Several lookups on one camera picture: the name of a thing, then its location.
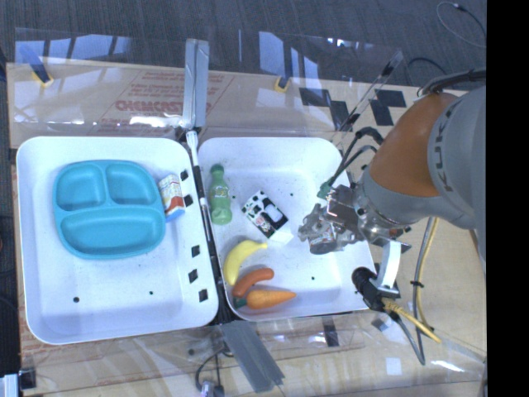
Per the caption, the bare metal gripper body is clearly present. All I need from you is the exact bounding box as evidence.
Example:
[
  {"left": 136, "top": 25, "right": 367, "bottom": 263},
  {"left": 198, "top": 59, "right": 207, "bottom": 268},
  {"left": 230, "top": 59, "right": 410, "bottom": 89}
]
[{"left": 320, "top": 183, "right": 410, "bottom": 246}]

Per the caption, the small red and white can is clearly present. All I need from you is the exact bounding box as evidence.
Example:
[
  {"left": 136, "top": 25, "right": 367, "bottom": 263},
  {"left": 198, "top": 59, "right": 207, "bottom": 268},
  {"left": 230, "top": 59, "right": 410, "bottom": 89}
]
[{"left": 308, "top": 223, "right": 337, "bottom": 256}]

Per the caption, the black and white cow-print carton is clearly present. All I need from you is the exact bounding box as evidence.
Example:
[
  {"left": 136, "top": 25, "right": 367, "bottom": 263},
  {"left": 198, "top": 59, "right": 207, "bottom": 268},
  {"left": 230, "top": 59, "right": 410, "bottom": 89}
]
[{"left": 241, "top": 189, "right": 291, "bottom": 244}]

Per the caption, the white plastic tray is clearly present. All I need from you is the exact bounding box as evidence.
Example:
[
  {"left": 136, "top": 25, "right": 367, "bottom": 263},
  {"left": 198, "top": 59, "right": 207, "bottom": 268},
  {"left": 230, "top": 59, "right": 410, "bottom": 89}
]
[
  {"left": 15, "top": 135, "right": 221, "bottom": 346},
  {"left": 197, "top": 136, "right": 379, "bottom": 323}
]

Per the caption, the orange-brown sausage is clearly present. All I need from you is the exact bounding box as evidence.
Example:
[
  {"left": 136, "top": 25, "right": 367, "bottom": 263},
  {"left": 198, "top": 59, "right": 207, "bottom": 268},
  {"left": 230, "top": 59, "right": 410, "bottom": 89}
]
[{"left": 231, "top": 266, "right": 276, "bottom": 299}]

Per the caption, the yellow banana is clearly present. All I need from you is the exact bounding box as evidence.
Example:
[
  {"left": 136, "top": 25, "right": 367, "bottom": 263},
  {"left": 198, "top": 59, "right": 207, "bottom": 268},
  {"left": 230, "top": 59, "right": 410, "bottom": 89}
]
[{"left": 222, "top": 238, "right": 269, "bottom": 287}]

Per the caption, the orange carrot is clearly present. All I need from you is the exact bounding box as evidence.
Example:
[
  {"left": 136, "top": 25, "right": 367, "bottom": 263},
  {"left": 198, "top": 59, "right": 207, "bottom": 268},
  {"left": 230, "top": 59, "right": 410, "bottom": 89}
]
[{"left": 234, "top": 289, "right": 298, "bottom": 311}]

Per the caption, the green plastic bottle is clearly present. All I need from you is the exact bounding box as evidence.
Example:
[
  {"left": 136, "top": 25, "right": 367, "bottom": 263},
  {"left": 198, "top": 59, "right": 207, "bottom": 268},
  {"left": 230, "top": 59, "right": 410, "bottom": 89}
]
[{"left": 207, "top": 163, "right": 234, "bottom": 227}]

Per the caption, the brown cardboard board, red print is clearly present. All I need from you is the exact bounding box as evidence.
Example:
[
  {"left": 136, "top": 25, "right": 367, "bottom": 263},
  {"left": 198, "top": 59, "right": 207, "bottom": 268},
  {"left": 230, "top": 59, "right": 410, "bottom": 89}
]
[{"left": 5, "top": 59, "right": 488, "bottom": 397}]

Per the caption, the white red and blue carton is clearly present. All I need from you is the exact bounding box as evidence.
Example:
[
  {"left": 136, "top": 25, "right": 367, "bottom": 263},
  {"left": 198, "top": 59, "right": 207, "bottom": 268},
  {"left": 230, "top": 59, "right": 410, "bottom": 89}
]
[{"left": 157, "top": 173, "right": 188, "bottom": 223}]

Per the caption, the blue divided plate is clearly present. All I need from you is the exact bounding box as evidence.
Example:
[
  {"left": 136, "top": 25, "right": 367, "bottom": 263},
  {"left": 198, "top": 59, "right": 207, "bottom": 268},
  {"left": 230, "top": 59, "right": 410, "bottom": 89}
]
[{"left": 51, "top": 159, "right": 168, "bottom": 261}]

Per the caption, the black cylinder on white bracket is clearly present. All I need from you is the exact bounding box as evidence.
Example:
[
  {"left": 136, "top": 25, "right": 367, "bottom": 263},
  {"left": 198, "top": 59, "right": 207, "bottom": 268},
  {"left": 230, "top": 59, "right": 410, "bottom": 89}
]
[{"left": 350, "top": 240, "right": 412, "bottom": 313}]

